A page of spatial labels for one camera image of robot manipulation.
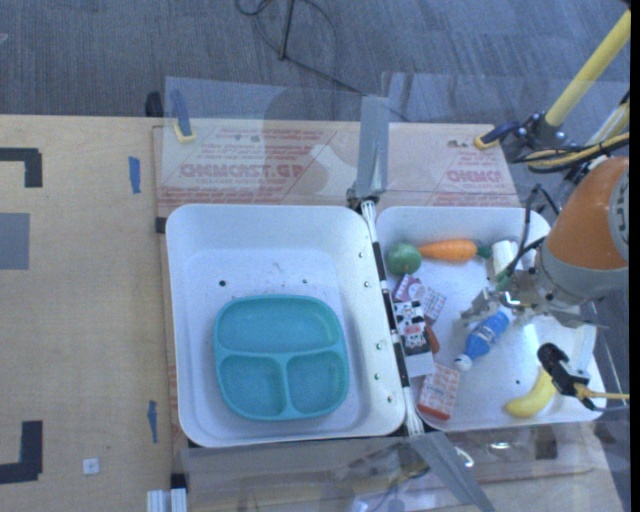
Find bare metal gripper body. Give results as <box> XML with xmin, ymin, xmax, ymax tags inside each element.
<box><xmin>501</xmin><ymin>268</ymin><xmax>555</xmax><ymax>315</ymax></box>

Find blue bottle with white cap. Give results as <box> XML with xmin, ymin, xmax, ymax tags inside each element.
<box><xmin>453</xmin><ymin>309</ymin><xmax>513</xmax><ymax>373</ymax></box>

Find white packet with red print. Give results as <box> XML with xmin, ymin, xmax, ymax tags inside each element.
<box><xmin>422</xmin><ymin>285</ymin><xmax>448</xmax><ymax>322</ymax></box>

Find orange carrot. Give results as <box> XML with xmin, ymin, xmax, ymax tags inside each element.
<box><xmin>417</xmin><ymin>238</ymin><xmax>493</xmax><ymax>263</ymax></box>

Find cow print carton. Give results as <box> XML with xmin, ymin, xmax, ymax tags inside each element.
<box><xmin>392</xmin><ymin>299</ymin><xmax>437</xmax><ymax>379</ymax></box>

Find purple and white carton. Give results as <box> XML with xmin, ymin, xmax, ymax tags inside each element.
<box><xmin>391</xmin><ymin>273</ymin><xmax>427</xmax><ymax>304</ymax></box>

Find green apple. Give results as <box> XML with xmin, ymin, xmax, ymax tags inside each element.
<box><xmin>386</xmin><ymin>242</ymin><xmax>423</xmax><ymax>277</ymax></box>

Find white plastic tray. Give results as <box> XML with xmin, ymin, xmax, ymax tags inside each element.
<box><xmin>374</xmin><ymin>205</ymin><xmax>609</xmax><ymax>434</ymax></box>
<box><xmin>164</xmin><ymin>202</ymin><xmax>407</xmax><ymax>449</ymax></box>

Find orange and white carton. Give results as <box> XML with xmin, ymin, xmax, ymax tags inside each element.
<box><xmin>416</xmin><ymin>362</ymin><xmax>462</xmax><ymax>422</ymax></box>

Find yellow banana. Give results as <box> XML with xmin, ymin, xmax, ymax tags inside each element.
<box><xmin>505</xmin><ymin>367</ymin><xmax>559</xmax><ymax>419</ymax></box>

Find green divided plate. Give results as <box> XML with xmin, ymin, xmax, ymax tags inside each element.
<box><xmin>212</xmin><ymin>294</ymin><xmax>351</xmax><ymax>422</ymax></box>

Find brown cardboard board, red print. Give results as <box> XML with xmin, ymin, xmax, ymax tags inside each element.
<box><xmin>151</xmin><ymin>121</ymin><xmax>617</xmax><ymax>482</ymax></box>

